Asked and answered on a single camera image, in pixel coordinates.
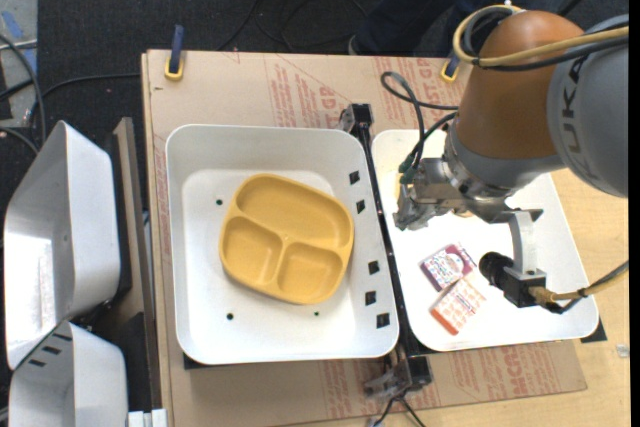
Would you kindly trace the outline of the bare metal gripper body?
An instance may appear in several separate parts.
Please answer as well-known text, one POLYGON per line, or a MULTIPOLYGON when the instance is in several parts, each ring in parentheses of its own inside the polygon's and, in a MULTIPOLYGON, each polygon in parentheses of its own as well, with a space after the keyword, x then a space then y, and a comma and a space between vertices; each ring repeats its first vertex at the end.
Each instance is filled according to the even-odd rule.
POLYGON ((455 159, 425 158, 400 175, 400 196, 410 197, 419 211, 439 207, 447 213, 471 214, 485 222, 504 222, 511 190, 487 184, 455 159))

